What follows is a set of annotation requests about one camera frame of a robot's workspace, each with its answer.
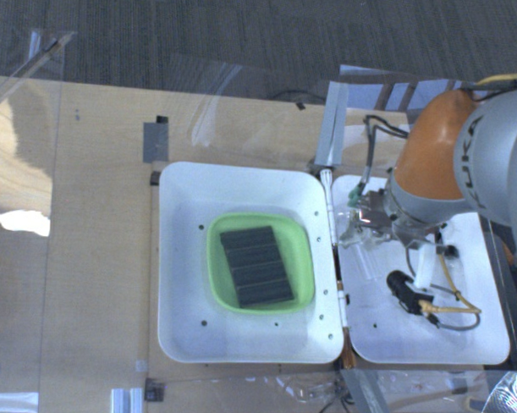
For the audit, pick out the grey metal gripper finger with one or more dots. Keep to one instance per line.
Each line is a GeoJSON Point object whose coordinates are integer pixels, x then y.
{"type": "Point", "coordinates": [354, 215]}
{"type": "Point", "coordinates": [349, 236]}

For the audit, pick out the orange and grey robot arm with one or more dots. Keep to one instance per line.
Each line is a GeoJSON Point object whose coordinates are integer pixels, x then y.
{"type": "Point", "coordinates": [438, 144]}

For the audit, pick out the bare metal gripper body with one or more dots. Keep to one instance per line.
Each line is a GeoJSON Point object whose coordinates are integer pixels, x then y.
{"type": "Point", "coordinates": [385, 216]}

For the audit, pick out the black cylinder on white bracket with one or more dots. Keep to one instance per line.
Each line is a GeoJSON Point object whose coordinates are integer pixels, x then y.
{"type": "Point", "coordinates": [408, 293]}

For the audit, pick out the white plastic tray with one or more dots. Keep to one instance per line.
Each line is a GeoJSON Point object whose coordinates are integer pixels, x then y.
{"type": "Point", "coordinates": [184, 262]}
{"type": "Point", "coordinates": [385, 333]}

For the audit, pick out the clear plastic bottle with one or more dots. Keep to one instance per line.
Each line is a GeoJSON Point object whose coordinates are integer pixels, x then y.
{"type": "Point", "coordinates": [368, 264]}

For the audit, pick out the dark grey ribbed block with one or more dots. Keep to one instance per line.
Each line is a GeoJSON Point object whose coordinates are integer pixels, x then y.
{"type": "Point", "coordinates": [256, 267]}

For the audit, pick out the green square bowl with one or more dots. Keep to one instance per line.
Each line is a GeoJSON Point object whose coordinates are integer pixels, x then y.
{"type": "Point", "coordinates": [303, 266]}

